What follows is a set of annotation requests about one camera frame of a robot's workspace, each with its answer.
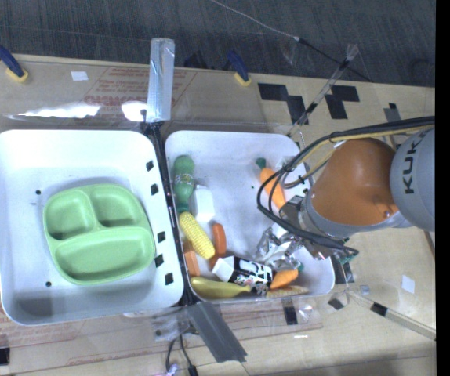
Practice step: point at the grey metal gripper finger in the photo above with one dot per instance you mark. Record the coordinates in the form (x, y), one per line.
(287, 260)
(268, 245)

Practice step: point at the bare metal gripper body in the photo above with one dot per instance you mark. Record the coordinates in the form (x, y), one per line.
(301, 229)

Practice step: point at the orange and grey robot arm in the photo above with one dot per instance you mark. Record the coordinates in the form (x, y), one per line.
(358, 186)

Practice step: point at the small orange carrot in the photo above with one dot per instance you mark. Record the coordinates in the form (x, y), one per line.
(284, 278)

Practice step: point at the orange sausage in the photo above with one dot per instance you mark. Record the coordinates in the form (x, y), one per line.
(219, 239)

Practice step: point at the orange carrot with green top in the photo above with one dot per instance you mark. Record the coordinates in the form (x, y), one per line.
(274, 188)

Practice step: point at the white cube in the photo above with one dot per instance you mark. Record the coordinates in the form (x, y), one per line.
(222, 269)

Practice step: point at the yellow banana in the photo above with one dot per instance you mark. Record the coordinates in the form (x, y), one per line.
(217, 288)

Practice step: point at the yellow corn cob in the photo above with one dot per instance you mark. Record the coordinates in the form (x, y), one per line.
(197, 235)

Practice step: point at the orange block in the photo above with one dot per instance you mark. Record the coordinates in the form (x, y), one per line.
(191, 261)

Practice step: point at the white plastic tray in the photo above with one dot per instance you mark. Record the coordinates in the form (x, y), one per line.
(21, 218)
(233, 159)

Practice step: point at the green plastic bottle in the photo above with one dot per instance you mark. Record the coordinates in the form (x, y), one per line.
(183, 178)

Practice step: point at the green divided plate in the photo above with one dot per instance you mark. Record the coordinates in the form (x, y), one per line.
(99, 237)

